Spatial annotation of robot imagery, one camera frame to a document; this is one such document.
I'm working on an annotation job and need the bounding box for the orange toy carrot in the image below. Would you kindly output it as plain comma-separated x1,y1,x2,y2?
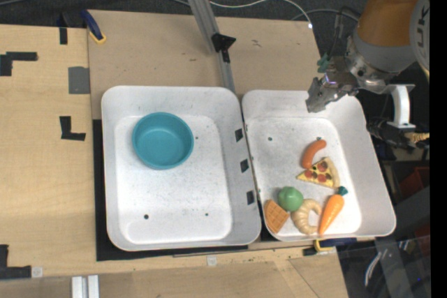
317,186,349,237

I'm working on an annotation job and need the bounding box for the beige toy croissant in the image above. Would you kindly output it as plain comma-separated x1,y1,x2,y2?
290,198,323,236

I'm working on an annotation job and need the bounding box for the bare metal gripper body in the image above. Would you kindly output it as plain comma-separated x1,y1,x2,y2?
322,44,396,96

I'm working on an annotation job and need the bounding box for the black cylinder on white bracket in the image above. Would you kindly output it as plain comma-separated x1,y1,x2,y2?
366,83,417,149

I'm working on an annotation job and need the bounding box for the teal bowl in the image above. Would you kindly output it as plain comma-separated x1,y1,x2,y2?
131,111,196,171

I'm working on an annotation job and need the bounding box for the yellow toy pizza slice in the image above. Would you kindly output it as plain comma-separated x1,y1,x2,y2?
295,156,342,190

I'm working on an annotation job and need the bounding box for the white plastic tray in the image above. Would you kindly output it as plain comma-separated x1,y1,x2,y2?
101,84,263,252
240,89,397,244

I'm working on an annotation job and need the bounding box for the orange toy waffle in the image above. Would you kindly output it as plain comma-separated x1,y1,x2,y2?
263,199,291,234

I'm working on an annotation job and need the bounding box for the green toy pepper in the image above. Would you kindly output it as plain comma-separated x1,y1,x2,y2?
277,186,305,213

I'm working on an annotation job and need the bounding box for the orange toy sausage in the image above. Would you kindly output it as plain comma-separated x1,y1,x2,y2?
300,138,328,170

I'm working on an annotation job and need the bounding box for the brown cardboard board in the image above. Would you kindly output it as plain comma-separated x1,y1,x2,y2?
86,9,376,255

